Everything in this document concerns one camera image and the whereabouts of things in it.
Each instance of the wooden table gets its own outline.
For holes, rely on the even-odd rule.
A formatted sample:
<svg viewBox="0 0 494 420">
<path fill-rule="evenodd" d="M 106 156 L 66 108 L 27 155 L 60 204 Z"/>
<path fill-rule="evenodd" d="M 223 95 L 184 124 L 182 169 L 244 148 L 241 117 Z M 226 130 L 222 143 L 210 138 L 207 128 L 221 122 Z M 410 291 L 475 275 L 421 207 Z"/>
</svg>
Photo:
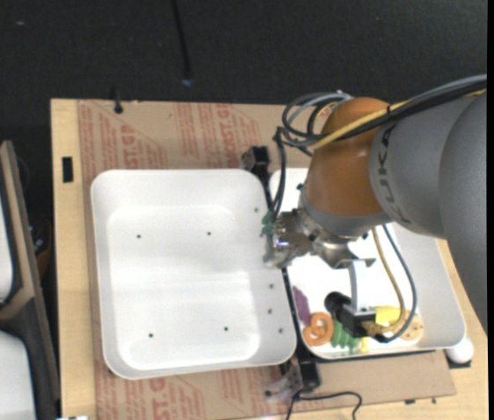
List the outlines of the wooden table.
<svg viewBox="0 0 494 420">
<path fill-rule="evenodd" d="M 81 146 L 77 100 L 53 100 L 52 145 L 56 270 L 60 336 L 60 392 L 64 417 L 87 415 L 95 418 L 95 377 L 88 281 L 88 255 L 81 179 Z M 63 182 L 63 158 L 72 158 L 73 181 Z M 418 400 L 364 405 L 358 420 L 478 420 L 488 418 L 488 343 L 462 283 L 449 258 L 447 244 L 440 241 L 448 259 L 448 273 L 462 307 L 468 335 L 475 346 L 471 367 L 451 371 L 457 395 L 437 400 Z M 384 375 L 389 383 L 389 375 Z M 350 408 L 320 411 L 323 420 L 350 418 Z M 281 416 L 266 417 L 279 419 Z M 315 413 L 293 415 L 314 419 Z"/>
</svg>

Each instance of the cardboard sheet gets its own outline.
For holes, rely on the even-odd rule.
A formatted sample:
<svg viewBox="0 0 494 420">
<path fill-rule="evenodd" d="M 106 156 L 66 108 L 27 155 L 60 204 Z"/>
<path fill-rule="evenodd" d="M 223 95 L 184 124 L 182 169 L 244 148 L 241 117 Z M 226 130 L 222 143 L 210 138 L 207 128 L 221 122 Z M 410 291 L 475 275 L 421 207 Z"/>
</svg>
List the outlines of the cardboard sheet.
<svg viewBox="0 0 494 420">
<path fill-rule="evenodd" d="M 278 168 L 272 136 L 281 106 L 218 103 L 128 102 L 116 114 L 112 101 L 80 101 L 81 168 L 86 207 L 89 277 L 95 353 L 97 415 L 103 420 L 220 420 L 286 413 L 288 402 L 269 402 L 264 387 L 278 367 L 255 367 L 150 380 L 114 376 L 102 358 L 95 284 L 95 251 L 89 186 L 108 169 L 235 168 L 252 145 L 267 145 L 271 171 Z M 288 150 L 289 166 L 308 157 Z M 345 360 L 320 365 L 319 394 L 356 391 L 366 403 L 448 396 L 455 387 L 443 352 Z M 350 397 L 300 402 L 296 411 L 356 403 Z"/>
</svg>

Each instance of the toy donut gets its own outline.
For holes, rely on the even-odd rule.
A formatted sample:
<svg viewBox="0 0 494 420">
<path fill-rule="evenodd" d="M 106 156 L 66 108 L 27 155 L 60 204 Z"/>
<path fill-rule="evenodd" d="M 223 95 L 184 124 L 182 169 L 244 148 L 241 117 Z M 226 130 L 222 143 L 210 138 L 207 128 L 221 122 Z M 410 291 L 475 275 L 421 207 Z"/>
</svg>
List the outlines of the toy donut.
<svg viewBox="0 0 494 420">
<path fill-rule="evenodd" d="M 303 339 L 311 346 L 322 346 L 331 340 L 335 332 L 333 319 L 326 312 L 311 315 L 311 322 L 303 329 Z"/>
</svg>

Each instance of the orange ring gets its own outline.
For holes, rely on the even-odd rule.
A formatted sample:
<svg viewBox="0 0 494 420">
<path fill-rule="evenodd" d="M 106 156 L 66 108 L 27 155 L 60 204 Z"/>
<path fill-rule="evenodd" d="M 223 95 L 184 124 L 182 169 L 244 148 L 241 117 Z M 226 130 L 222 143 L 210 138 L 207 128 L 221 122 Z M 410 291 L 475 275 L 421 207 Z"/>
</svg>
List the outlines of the orange ring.
<svg viewBox="0 0 494 420">
<path fill-rule="evenodd" d="M 322 346 L 333 338 L 335 324 L 326 312 L 316 312 L 311 316 L 311 323 L 303 329 L 303 339 L 311 346 Z"/>
</svg>

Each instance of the black floor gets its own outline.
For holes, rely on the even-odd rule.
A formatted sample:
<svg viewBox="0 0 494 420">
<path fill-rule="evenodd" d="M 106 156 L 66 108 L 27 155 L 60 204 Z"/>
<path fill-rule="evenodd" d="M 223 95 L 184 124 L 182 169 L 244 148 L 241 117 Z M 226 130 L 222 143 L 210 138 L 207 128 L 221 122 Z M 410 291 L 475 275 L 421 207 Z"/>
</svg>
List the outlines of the black floor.
<svg viewBox="0 0 494 420">
<path fill-rule="evenodd" d="M 488 0 L 0 0 L 0 143 L 52 213 L 49 101 L 286 103 L 313 91 L 397 101 L 487 71 Z"/>
</svg>

